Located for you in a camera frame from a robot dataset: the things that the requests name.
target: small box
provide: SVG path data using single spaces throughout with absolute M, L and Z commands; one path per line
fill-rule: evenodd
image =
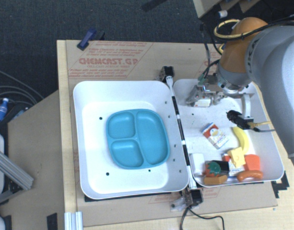
M 220 149 L 228 141 L 226 135 L 214 124 L 211 123 L 203 130 L 203 135 L 215 146 Z

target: yellow block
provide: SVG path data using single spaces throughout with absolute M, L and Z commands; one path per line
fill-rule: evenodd
M 228 151 L 231 161 L 236 168 L 246 164 L 242 147 L 238 147 Z

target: white tray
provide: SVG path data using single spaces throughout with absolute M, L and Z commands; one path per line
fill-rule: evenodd
M 196 79 L 181 79 L 176 81 L 173 87 L 180 112 L 188 153 L 203 154 L 205 161 L 222 160 L 223 153 L 226 153 L 230 149 L 239 147 L 239 140 L 232 130 L 232 127 L 236 125 L 228 120 L 226 113 L 230 110 L 242 113 L 241 99 L 228 97 L 222 99 L 218 105 L 211 105 L 210 107 L 188 106 L 186 105 L 185 100 L 189 96 L 193 86 L 196 84 Z M 268 121 L 255 86 L 250 84 L 249 87 L 243 91 L 243 93 L 252 94 L 250 103 L 251 116 L 254 118 L 254 122 L 259 123 Z M 216 149 L 202 134 L 203 128 L 211 122 L 214 122 L 229 139 L 229 141 L 220 149 Z M 268 125 L 264 125 L 261 126 L 261 129 L 270 128 Z M 245 132 L 250 141 L 250 148 L 247 154 L 256 154 L 260 157 L 260 170 L 263 172 L 263 179 L 258 180 L 248 178 L 240 183 L 236 177 L 229 177 L 229 179 L 221 185 L 275 181 L 280 179 L 284 174 L 284 168 L 272 132 L 258 133 L 252 130 L 245 130 Z M 196 165 L 196 167 L 203 168 L 204 164 Z M 204 184 L 203 177 L 195 174 L 194 178 L 196 182 L 202 186 L 218 186 L 209 186 Z
M 83 81 L 73 91 L 80 183 L 92 199 L 181 191 L 189 181 L 178 123 L 166 84 L 159 81 Z M 129 109 L 155 111 L 166 127 L 170 156 L 159 166 L 123 169 L 110 156 L 106 121 Z

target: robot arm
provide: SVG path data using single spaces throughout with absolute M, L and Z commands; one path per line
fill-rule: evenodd
M 264 27 L 257 33 L 246 32 Z M 245 18 L 226 43 L 218 64 L 218 82 L 226 95 L 254 82 L 260 88 L 271 122 L 294 164 L 294 25 L 267 26 L 258 18 Z

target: toy hot dog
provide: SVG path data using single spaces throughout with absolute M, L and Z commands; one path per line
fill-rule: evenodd
M 257 178 L 257 179 L 262 179 L 263 178 L 263 172 L 262 171 L 242 171 L 237 175 L 237 179 L 239 182 L 242 182 L 246 178 Z

